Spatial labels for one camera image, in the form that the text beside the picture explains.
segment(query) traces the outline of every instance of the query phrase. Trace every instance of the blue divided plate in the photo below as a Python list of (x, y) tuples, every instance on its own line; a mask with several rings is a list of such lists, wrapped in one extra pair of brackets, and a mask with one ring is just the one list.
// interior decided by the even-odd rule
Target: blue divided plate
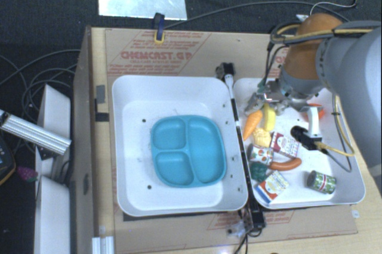
[(200, 187), (226, 174), (226, 152), (218, 126), (203, 116), (166, 117), (151, 131), (157, 176), (173, 187)]

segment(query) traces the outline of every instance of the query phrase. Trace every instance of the black cable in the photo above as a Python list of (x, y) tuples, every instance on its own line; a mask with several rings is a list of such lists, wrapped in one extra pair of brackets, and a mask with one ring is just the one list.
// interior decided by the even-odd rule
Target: black cable
[(50, 54), (47, 54), (47, 55), (43, 55), (41, 57), (38, 57), (34, 60), (32, 60), (30, 63), (28, 64), (25, 64), (23, 67), (19, 68), (16, 72), (14, 72), (13, 74), (10, 74), (7, 78), (5, 78), (2, 82), (0, 82), (0, 86), (2, 86), (4, 83), (6, 83), (8, 80), (10, 80), (13, 76), (17, 75), (18, 73), (20, 73), (22, 70), (26, 69), (27, 67), (35, 64), (36, 62), (40, 61), (40, 60), (43, 60), (45, 58), (48, 58), (50, 56), (53, 56), (53, 55), (59, 55), (59, 54), (64, 54), (64, 53), (67, 53), (67, 52), (80, 52), (81, 50), (80, 49), (66, 49), (64, 51), (56, 51), (56, 52), (52, 52)]
[(61, 178), (62, 176), (62, 173), (64, 172), (64, 167), (66, 164), (69, 164), (70, 160), (67, 160), (65, 161), (63, 164), (62, 164), (62, 167), (61, 167), (61, 170), (60, 170), (60, 175), (59, 175), (59, 178)]
[[(57, 73), (57, 74), (54, 75), (53, 77), (50, 77), (49, 80), (53, 80), (53, 79), (59, 77), (60, 75), (62, 75), (63, 73), (71, 73), (72, 75), (75, 75), (75, 72), (73, 72), (72, 70), (70, 70), (71, 68), (73, 68), (73, 67), (75, 67), (75, 66), (76, 66), (76, 64), (74, 64), (74, 65), (68, 67), (67, 69), (63, 69), (63, 68), (61, 68), (61, 67), (54, 67), (54, 68), (52, 68), (52, 69), (43, 70), (42, 72), (38, 73), (35, 77), (33, 77), (32, 81), (31, 81), (30, 83), (33, 84), (33, 83), (35, 82), (35, 80), (36, 80), (38, 77), (40, 77), (42, 74), (44, 74), (44, 73), (49, 73), (49, 72), (58, 71), (58, 70), (61, 71), (61, 72), (60, 72), (60, 73)], [(41, 85), (41, 87), (39, 87), (38, 89), (36, 89), (36, 92), (39, 91), (39, 90), (40, 90), (41, 88), (43, 88), (43, 87), (44, 87), (44, 85)], [(36, 104), (35, 104), (34, 101), (33, 101), (33, 97), (32, 97), (32, 94), (31, 94), (31, 91), (30, 91), (30, 90), (29, 90), (29, 101), (30, 101), (30, 103), (33, 105), (33, 107), (34, 107), (35, 109), (39, 110), (38, 107), (36, 106)]]
[(259, 229), (259, 230), (257, 231), (257, 234), (254, 234), (255, 232), (256, 232), (255, 230), (252, 230), (252, 231), (248, 232), (248, 236), (250, 236), (250, 237), (252, 237), (252, 238), (256, 238), (256, 237), (258, 237), (258, 236), (261, 235), (261, 233), (263, 232), (263, 229), (262, 229), (262, 228)]
[[(335, 95), (333, 94), (333, 96), (332, 96), (333, 113), (335, 112), (335, 106), (334, 106), (334, 104), (335, 104)], [(338, 136), (340, 137), (340, 141), (341, 141), (342, 149), (343, 149), (343, 151), (344, 151), (345, 153), (347, 153), (347, 151), (346, 151), (346, 145), (345, 145), (344, 140), (343, 140), (343, 138), (342, 138), (342, 134), (341, 134), (341, 131), (340, 131), (340, 127), (338, 126), (338, 122), (337, 122), (337, 120), (335, 119), (335, 116), (333, 116), (333, 118), (334, 118), (335, 128), (336, 128), (336, 130), (337, 130)], [(329, 156), (335, 163), (337, 163), (342, 169), (344, 169), (346, 172), (352, 172), (353, 168), (352, 168), (352, 164), (351, 164), (350, 159), (349, 159), (348, 156), (346, 157), (347, 163), (348, 163), (348, 165), (349, 165), (349, 168), (348, 168), (348, 169), (345, 168), (345, 167), (344, 167), (344, 166), (343, 166), (337, 159), (335, 159), (334, 156), (332, 156), (331, 154), (329, 154), (329, 152), (328, 152), (328, 156)]]
[[(185, 21), (179, 21), (179, 22), (176, 22), (174, 24), (171, 24), (171, 25), (167, 25), (164, 27), (164, 29), (169, 29), (169, 28), (172, 28), (172, 27), (175, 27), (175, 26), (178, 26), (178, 25), (181, 25), (181, 24), (185, 24), (185, 23), (188, 23), (188, 22), (191, 22), (191, 21), (194, 21), (194, 20), (197, 20), (199, 18), (204, 18), (204, 17), (209, 17), (213, 14), (217, 14), (217, 13), (223, 13), (225, 11), (228, 11), (228, 10), (233, 10), (233, 9), (237, 9), (237, 8), (242, 8), (242, 7), (248, 7), (248, 6), (257, 6), (257, 5), (275, 5), (275, 4), (294, 4), (294, 5), (305, 5), (305, 6), (314, 6), (313, 3), (309, 3), (309, 2), (301, 2), (301, 1), (266, 1), (266, 2), (251, 2), (251, 3), (246, 3), (246, 4), (239, 4), (239, 5), (235, 5), (235, 6), (231, 6), (231, 7), (227, 7), (227, 8), (222, 8), (222, 9), (218, 9), (218, 10), (215, 10), (215, 11), (211, 11), (209, 13), (205, 13), (205, 14), (201, 14), (199, 16), (196, 16), (196, 17), (192, 17), (192, 18), (189, 18), (188, 20), (185, 20)], [(329, 9), (329, 8), (326, 8), (326, 7), (320, 7), (321, 9), (331, 13), (331, 14), (334, 14), (335, 16), (337, 17), (340, 17), (342, 18), (344, 21), (346, 22), (349, 22), (350, 20), (346, 17), (344, 17), (343, 15), (333, 11), (332, 9)]]
[(32, 154), (36, 154), (36, 151), (35, 151), (35, 145), (31, 143), (32, 146), (29, 145), (29, 142), (22, 139), (22, 138), (19, 138), (19, 141), (17, 143), (17, 146), (16, 148), (14, 149), (13, 151), (13, 155), (16, 155), (17, 151), (19, 150), (20, 147), (26, 147)]
[(287, 45), (282, 45), (282, 46), (278, 47), (278, 48), (276, 49), (276, 51), (274, 51), (274, 53), (273, 53), (273, 55), (272, 55), (272, 59), (270, 60), (270, 62), (268, 62), (269, 57), (270, 57), (270, 52), (268, 52), (268, 54), (267, 54), (267, 62), (266, 62), (266, 69), (265, 69), (265, 75), (264, 75), (263, 80), (261, 80), (261, 83), (263, 83), (263, 85), (265, 85), (265, 84), (267, 83), (268, 75), (269, 75), (270, 69), (272, 68), (272, 64), (273, 64), (273, 62), (275, 61), (275, 58), (276, 58), (277, 53), (278, 53), (282, 48), (286, 48), (286, 47), (288, 47), (288, 46), (287, 46)]
[(291, 45), (291, 44), (299, 44), (299, 43), (302, 43), (302, 42), (305, 42), (305, 41), (311, 41), (311, 40), (317, 40), (317, 39), (328, 39), (328, 38), (331, 38), (334, 36), (334, 33), (327, 33), (327, 34), (324, 34), (324, 35), (316, 35), (316, 36), (309, 36), (309, 37), (303, 37), (303, 38), (298, 38), (298, 39), (293, 39), (293, 40), (289, 40), (288, 43), (286, 43), (286, 36), (282, 36), (282, 41), (276, 41), (274, 40), (275, 37), (271, 36), (270, 37), (270, 40), (275, 43), (275, 44), (288, 44), (288, 45)]
[(39, 84), (41, 84), (41, 83), (44, 83), (44, 84), (46, 84), (46, 83), (56, 83), (56, 84), (59, 84), (59, 85), (66, 86), (66, 87), (69, 88), (69, 89), (71, 88), (71, 86), (68, 85), (67, 83), (64, 83), (64, 82), (62, 82), (62, 81), (58, 81), (58, 80), (54, 80), (54, 79), (40, 80), (40, 81), (37, 81), (37, 82), (31, 84), (31, 85), (28, 87), (28, 89), (25, 90), (25, 92), (23, 93), (23, 96), (21, 97), (21, 100), (22, 100), (22, 106), (23, 106), (23, 110), (25, 111), (25, 114), (29, 117), (29, 119), (31, 119), (31, 120), (34, 121), (34, 122), (36, 122), (36, 120), (35, 120), (34, 118), (32, 118), (32, 117), (29, 115), (29, 113), (27, 112), (27, 109), (26, 109), (27, 104), (25, 105), (24, 100), (25, 100), (25, 96), (28, 94), (29, 90), (32, 89), (34, 86), (37, 86), (37, 85), (39, 85)]
[[(19, 71), (20, 69), (9, 59), (5, 58), (3, 55), (0, 55), (0, 58), (2, 58), (4, 61), (8, 62), (16, 71)], [(23, 81), (24, 87), (27, 88), (26, 80), (22, 72), (19, 72), (19, 75), (21, 77), (21, 80)]]
[(235, 252), (233, 254), (239, 254), (244, 243), (246, 243), (245, 253), (247, 253), (247, 251), (248, 251), (248, 234), (244, 235), (243, 239), (239, 243), (238, 248), (235, 250)]

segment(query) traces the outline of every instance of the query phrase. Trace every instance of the black clamp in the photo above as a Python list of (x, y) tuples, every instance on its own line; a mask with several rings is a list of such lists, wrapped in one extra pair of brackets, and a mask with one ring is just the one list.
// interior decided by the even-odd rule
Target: black clamp
[(0, 127), (7, 121), (9, 116), (10, 115), (5, 111), (0, 115)]
[(295, 126), (291, 129), (291, 135), (293, 136), (293, 138), (296, 141), (300, 142), (304, 148), (308, 150), (318, 150), (315, 142), (321, 142), (322, 137), (310, 138), (306, 135), (307, 132), (307, 129), (300, 126)]
[(153, 29), (156, 29), (155, 36), (154, 36), (154, 42), (155, 44), (163, 44), (165, 40), (165, 15), (156, 13), (153, 19)]
[(216, 69), (215, 69), (215, 75), (216, 78), (224, 81), (224, 77), (226, 75), (232, 75), (234, 76), (236, 74), (235, 66), (233, 63), (221, 63)]

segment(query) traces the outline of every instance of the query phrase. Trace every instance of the toy carrot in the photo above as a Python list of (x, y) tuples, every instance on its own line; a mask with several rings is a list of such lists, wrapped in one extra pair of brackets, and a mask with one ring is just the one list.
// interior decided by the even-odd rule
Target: toy carrot
[(245, 122), (244, 132), (243, 132), (243, 140), (245, 141), (251, 134), (254, 132), (258, 123), (260, 123), (263, 118), (263, 112), (261, 110), (257, 110), (256, 112), (251, 113), (247, 121)]

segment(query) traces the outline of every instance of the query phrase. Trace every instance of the cardboard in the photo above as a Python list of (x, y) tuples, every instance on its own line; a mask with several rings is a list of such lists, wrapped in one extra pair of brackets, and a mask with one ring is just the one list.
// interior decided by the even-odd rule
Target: cardboard
[(91, 253), (91, 239), (98, 233), (97, 208), (95, 205), (97, 188), (94, 172), (94, 103), (90, 29), (82, 43), (76, 75), (73, 81), (73, 146), (75, 161), (70, 185), (70, 214), (72, 218), (72, 251)]
[[(92, 233), (101, 237), (115, 236), (118, 254), (238, 244), (239, 239), (228, 234), (228, 229), (240, 220), (237, 212), (153, 218), (132, 218), (122, 213), (115, 196), (115, 145), (110, 88), (118, 76), (126, 73), (214, 76), (215, 68), (222, 62), (234, 62), (235, 79), (261, 77), (264, 73), (265, 49), (269, 36), (166, 32), (167, 38), (163, 45), (154, 44), (153, 37), (153, 30), (93, 28), (88, 31), (91, 43), (84, 44), (86, 49), (82, 50), (82, 56), (89, 52), (90, 64), (83, 67), (85, 70), (80, 69), (76, 77), (90, 77), (92, 81), (87, 79), (81, 89), (79, 86), (75, 88), (75, 95), (84, 95), (87, 94), (86, 86), (90, 86), (87, 98), (79, 100), (81, 104), (77, 103), (77, 113), (84, 111), (85, 114), (81, 117), (84, 122), (77, 122), (74, 132), (78, 132), (86, 123), (91, 125), (90, 130), (82, 131), (89, 132), (91, 140), (87, 142), (88, 146), (80, 148), (91, 150), (88, 152), (93, 165), (78, 166), (87, 167), (86, 173), (91, 175), (94, 200), (86, 205), (93, 213), (90, 210), (84, 211), (85, 203), (77, 203), (77, 217), (81, 216), (81, 220), (77, 221), (77, 241), (91, 243), (89, 237)], [(285, 54), (282, 52), (276, 58), (271, 71), (273, 77), (277, 75), (276, 66), (283, 62)], [(106, 96), (98, 102), (96, 95), (100, 86), (105, 90)], [(82, 181), (85, 172), (82, 175), (76, 169), (75, 172), (75, 178)], [(76, 193), (77, 201), (84, 200), (78, 191)], [(269, 211), (265, 213), (265, 217), (267, 227), (258, 238), (251, 238), (250, 243), (357, 232), (349, 205)], [(81, 247), (78, 253), (91, 252), (88, 248)]]

